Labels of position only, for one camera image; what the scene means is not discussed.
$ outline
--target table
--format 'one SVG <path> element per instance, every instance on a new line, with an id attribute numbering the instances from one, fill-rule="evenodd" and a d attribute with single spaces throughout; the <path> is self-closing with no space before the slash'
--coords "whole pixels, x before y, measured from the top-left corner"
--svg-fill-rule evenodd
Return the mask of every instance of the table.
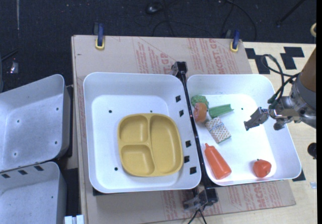
<path id="1" fill-rule="evenodd" d="M 75 121 L 74 133 L 77 144 L 77 164 L 79 169 L 80 204 L 86 223 L 147 223 L 156 222 L 178 224 L 187 223 L 191 214 L 185 219 L 175 219 L 176 216 L 165 216 L 164 211 L 157 211 L 157 200 L 161 194 L 146 192 L 130 194 L 93 195 L 93 188 L 88 178 L 88 159 L 84 125 L 83 80 L 86 75 L 95 71 L 102 72 L 140 72 L 169 73 L 175 61 L 185 61 L 188 74 L 196 73 L 259 73 L 256 55 L 269 53 L 281 61 L 281 53 L 287 54 L 285 48 L 300 48 L 301 55 L 291 57 L 297 69 L 287 70 L 287 73 L 299 72 L 315 48 L 314 44 L 276 44 L 276 43 L 239 43 L 236 54 L 229 51 L 228 39 L 194 39 L 194 38 L 156 38 L 156 37 L 119 37 L 106 36 L 105 49 L 95 48 L 95 36 L 75 35 L 71 39 Z M 280 86 L 278 74 L 266 74 L 275 90 Z M 290 87 L 285 88 L 285 95 Z M 207 216 L 208 223 L 317 223 L 317 189 L 316 160 L 307 153 L 310 143 L 316 142 L 316 130 L 304 123 L 289 123 L 288 128 L 297 149 L 306 180 L 286 180 L 293 192 L 295 201 L 287 207 L 273 207 L 262 210 L 242 211 L 238 213 L 216 214 Z M 147 205 L 144 211 L 138 212 L 138 207 Z M 202 223 L 196 218 L 193 223 Z"/>

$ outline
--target white container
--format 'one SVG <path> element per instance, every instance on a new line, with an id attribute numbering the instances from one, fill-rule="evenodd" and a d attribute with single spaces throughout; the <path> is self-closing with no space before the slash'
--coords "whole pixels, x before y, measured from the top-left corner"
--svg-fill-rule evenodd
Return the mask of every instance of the white container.
<path id="1" fill-rule="evenodd" d="M 201 180 L 199 158 L 185 92 L 168 74 L 103 73 L 84 80 L 89 175 L 102 193 L 191 189 Z M 118 152 L 117 127 L 131 114 L 158 113 L 176 123 L 189 161 L 171 175 L 136 177 L 126 173 Z"/>
<path id="2" fill-rule="evenodd" d="M 275 120 L 269 118 L 263 125 L 246 131 L 244 121 L 258 107 L 268 108 L 267 100 L 275 93 L 271 82 L 259 74 L 194 75 L 187 80 L 189 97 L 206 96 L 209 107 L 230 104 L 234 111 L 219 118 L 227 127 L 231 138 L 217 144 L 203 123 L 197 123 L 201 148 L 205 143 L 213 145 L 225 158 L 232 173 L 217 180 L 204 156 L 208 177 L 221 186 L 275 181 L 296 178 L 301 173 L 301 163 L 287 125 L 274 130 Z M 256 159 L 272 164 L 270 174 L 257 178 L 252 171 Z"/>
<path id="3" fill-rule="evenodd" d="M 0 94 L 0 172 L 58 158 L 69 147 L 70 97 L 61 75 Z"/>
<path id="4" fill-rule="evenodd" d="M 54 162 L 0 173 L 2 224 L 62 224 L 66 183 Z"/>

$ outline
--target patterned block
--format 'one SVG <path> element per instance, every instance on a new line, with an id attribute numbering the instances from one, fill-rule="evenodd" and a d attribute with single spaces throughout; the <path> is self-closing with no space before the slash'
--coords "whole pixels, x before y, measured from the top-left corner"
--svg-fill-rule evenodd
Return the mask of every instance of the patterned block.
<path id="1" fill-rule="evenodd" d="M 214 138 L 216 143 L 220 143 L 231 137 L 228 129 L 224 126 L 219 117 L 215 117 L 205 123 L 211 136 Z"/>

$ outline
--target black floor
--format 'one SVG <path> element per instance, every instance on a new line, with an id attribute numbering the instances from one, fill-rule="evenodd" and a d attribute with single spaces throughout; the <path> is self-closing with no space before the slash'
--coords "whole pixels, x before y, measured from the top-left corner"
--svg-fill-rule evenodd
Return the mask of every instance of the black floor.
<path id="1" fill-rule="evenodd" d="M 149 2 L 163 10 L 147 15 Z M 276 23 L 301 0 L 0 0 L 0 55 L 7 91 L 59 73 L 72 84 L 70 39 L 93 34 L 95 22 L 105 35 L 225 37 L 240 31 L 243 41 L 315 43 L 316 0 L 304 0 L 290 16 Z M 11 73 L 13 63 L 18 72 Z"/>

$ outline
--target ketchup bottle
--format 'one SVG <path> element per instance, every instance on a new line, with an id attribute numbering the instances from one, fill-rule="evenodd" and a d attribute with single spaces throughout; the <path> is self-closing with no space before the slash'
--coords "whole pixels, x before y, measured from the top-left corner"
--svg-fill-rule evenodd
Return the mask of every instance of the ketchup bottle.
<path id="1" fill-rule="evenodd" d="M 216 179 L 223 179 L 231 174 L 231 168 L 214 146 L 206 143 L 205 155 Z"/>

